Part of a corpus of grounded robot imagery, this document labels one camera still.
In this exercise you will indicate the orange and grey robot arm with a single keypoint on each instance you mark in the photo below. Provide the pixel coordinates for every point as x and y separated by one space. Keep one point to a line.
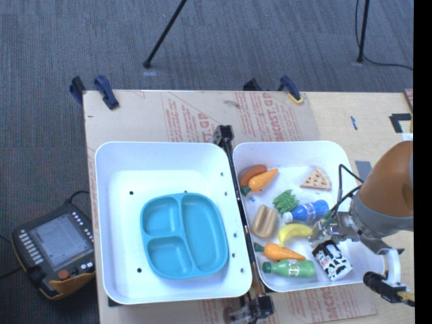
388 181

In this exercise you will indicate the black cylinder on white bracket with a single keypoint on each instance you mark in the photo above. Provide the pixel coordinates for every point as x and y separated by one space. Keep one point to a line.
393 272

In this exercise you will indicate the orange carrot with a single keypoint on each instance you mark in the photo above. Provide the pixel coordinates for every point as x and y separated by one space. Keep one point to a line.
261 180
278 251

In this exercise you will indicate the brown cardboard board red print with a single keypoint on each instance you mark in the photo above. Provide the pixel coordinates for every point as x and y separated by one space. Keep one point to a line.
189 116

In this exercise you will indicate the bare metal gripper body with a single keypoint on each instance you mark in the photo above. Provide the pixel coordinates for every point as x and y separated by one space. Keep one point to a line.
345 227

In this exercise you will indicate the brown sausage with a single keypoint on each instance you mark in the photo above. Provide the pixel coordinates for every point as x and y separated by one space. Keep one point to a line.
248 175

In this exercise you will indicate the tan pie slice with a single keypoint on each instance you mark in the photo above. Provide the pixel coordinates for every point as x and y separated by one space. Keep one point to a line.
317 181

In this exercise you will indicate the black and white carton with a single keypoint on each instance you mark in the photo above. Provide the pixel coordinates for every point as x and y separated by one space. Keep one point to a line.
332 261

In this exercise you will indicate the green bottle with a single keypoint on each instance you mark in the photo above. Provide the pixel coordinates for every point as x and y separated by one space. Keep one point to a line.
292 268

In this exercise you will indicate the green pea pods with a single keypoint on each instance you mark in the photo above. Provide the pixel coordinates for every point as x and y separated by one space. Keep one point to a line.
284 202

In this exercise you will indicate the tan hot dog bun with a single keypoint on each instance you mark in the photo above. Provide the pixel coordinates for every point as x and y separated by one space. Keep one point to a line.
264 220

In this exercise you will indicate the white plastic tray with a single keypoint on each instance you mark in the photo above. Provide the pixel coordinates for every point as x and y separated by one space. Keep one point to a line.
303 154
121 241

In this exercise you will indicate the blue divided plate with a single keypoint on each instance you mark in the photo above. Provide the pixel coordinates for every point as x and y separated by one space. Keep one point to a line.
184 238

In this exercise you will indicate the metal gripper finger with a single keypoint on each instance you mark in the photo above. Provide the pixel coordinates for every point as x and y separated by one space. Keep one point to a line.
316 233
332 240

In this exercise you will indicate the blue bottle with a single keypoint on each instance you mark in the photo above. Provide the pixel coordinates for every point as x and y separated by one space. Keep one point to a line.
308 211

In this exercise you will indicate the yellow banana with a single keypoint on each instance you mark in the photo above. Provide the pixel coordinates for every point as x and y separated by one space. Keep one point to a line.
293 231

